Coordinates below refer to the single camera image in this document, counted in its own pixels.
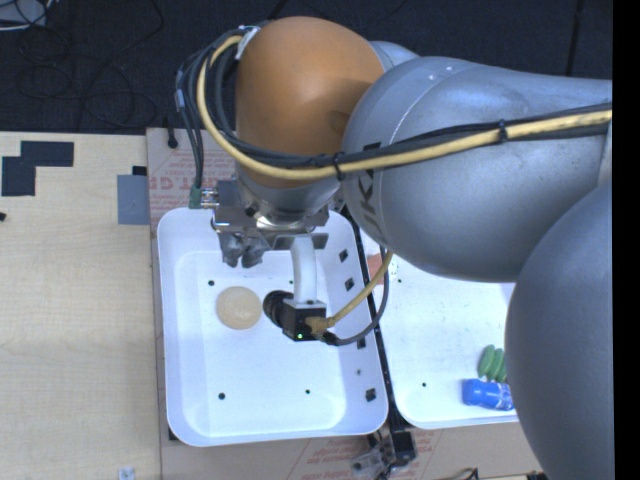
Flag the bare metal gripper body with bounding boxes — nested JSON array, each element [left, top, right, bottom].
[[210, 178, 332, 242]]

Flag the beige round biscuit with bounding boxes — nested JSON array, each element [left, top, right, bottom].
[[215, 285, 264, 331]]

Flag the white plastic tray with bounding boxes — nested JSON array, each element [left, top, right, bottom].
[[358, 227, 522, 431], [156, 206, 390, 448]]

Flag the green toy pea pod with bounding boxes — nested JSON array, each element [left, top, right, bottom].
[[476, 343, 508, 384]]

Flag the blue plastic bottle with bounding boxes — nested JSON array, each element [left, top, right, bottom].
[[460, 378, 516, 412]]

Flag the black cylinder on white bracket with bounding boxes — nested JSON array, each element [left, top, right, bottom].
[[261, 234, 329, 343]]

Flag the black block with thin wires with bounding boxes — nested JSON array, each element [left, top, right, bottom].
[[390, 429, 419, 465]]

